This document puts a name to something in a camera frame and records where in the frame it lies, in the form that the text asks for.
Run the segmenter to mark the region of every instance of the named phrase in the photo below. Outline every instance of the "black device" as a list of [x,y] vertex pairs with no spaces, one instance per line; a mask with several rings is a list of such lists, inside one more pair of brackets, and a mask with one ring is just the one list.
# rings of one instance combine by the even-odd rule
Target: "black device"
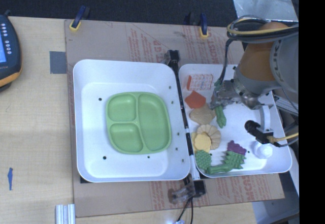
[[0,15],[0,91],[7,89],[22,71],[22,53],[14,26]]

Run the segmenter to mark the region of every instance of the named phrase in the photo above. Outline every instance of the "blue screen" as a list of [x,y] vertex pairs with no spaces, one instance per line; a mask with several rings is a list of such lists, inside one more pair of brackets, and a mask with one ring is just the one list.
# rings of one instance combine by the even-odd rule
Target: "blue screen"
[[6,55],[4,50],[4,45],[2,44],[1,36],[0,36],[0,62],[6,62]]

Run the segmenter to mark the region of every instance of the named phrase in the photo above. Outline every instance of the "table surface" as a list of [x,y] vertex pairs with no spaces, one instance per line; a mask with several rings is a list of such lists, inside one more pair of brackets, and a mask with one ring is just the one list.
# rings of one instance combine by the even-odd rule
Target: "table surface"
[[[55,223],[73,204],[66,74],[50,73],[50,52],[66,51],[64,20],[9,17],[23,52],[20,77],[0,92],[0,222]],[[8,172],[13,169],[12,190]],[[76,223],[171,223],[180,209],[77,218]],[[190,222],[190,208],[182,219]],[[193,223],[256,223],[251,203],[195,207]]]

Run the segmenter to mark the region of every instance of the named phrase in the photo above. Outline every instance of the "cardboard sheet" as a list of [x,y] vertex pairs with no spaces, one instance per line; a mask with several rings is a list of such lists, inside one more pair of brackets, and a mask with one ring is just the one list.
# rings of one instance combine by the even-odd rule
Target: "cardboard sheet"
[[[181,181],[89,183],[80,178],[76,162],[74,115],[74,65],[82,59],[161,62],[168,50],[178,50],[180,65],[220,64],[224,61],[226,29],[209,27],[209,37],[201,38],[199,28],[189,25],[163,25],[83,20],[78,31],[65,21],[70,128],[73,163],[74,203],[77,217],[182,208],[172,204],[168,191],[184,186]],[[228,63],[237,64],[242,44],[233,42]],[[204,179],[206,194],[196,206],[243,203],[284,198],[278,174]]]

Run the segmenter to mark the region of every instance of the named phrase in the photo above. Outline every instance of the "green plate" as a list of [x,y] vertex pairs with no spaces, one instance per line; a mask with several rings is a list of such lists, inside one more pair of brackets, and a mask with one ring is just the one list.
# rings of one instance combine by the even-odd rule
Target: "green plate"
[[106,103],[108,136],[113,147],[128,154],[165,150],[171,142],[171,125],[164,101],[149,92],[124,92]]

